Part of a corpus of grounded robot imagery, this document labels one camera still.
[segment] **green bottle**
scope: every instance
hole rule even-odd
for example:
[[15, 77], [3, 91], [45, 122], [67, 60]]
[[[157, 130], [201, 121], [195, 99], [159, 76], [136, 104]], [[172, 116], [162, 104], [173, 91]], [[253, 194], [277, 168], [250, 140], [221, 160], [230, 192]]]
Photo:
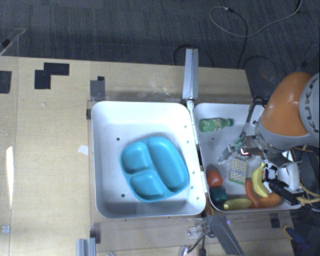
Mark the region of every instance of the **green bottle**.
[[230, 127], [234, 124], [232, 119], [211, 118], [201, 119], [199, 121], [199, 130], [201, 132], [219, 131], [224, 127]]

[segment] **orange sausage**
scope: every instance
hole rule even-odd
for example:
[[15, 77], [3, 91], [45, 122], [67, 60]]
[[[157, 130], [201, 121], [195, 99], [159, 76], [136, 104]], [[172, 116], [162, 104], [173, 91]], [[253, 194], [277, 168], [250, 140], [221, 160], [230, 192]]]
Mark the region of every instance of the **orange sausage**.
[[281, 197], [274, 192], [270, 193], [268, 197], [258, 197], [254, 192], [251, 179], [245, 181], [244, 187], [248, 199], [252, 202], [251, 208], [273, 207], [281, 202]]

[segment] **blue plate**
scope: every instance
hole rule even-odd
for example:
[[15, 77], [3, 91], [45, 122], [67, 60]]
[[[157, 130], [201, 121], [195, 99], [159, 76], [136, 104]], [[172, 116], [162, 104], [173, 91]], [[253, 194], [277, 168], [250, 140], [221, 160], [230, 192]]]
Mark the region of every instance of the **blue plate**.
[[131, 191], [146, 203], [176, 195], [189, 184], [183, 158], [164, 137], [149, 137], [126, 146], [120, 163]]

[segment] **wooden table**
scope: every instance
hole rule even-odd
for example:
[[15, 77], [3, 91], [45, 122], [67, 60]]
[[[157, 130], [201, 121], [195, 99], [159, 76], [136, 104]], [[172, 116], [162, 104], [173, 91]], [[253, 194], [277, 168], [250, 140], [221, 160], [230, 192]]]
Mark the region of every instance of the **wooden table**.
[[[69, 75], [52, 75], [50, 90], [34, 89], [35, 70], [43, 70], [44, 62], [70, 64]], [[6, 172], [0, 170], [0, 224], [11, 225], [10, 234], [0, 236], [0, 255], [76, 255], [77, 239], [87, 239], [91, 228], [89, 159], [78, 152], [81, 145], [88, 145], [90, 80], [103, 76], [107, 96], [116, 97], [123, 91], [138, 98], [155, 92], [176, 96], [182, 92], [184, 67], [2, 56], [0, 70], [12, 71], [11, 92], [0, 94], [0, 105], [3, 113], [12, 114], [6, 126], [16, 130], [9, 134], [14, 146], [12, 211], [2, 200], [9, 195]], [[199, 101], [251, 101], [243, 70], [199, 68], [198, 77]], [[288, 213], [281, 214], [280, 224], [292, 225]], [[237, 220], [232, 230], [246, 255], [294, 255], [290, 241], [279, 228], [271, 228], [268, 219]], [[154, 239], [154, 247], [157, 240], [161, 237]], [[216, 238], [206, 243], [207, 255], [225, 255]], [[174, 246], [115, 254], [175, 256], [178, 251]]]

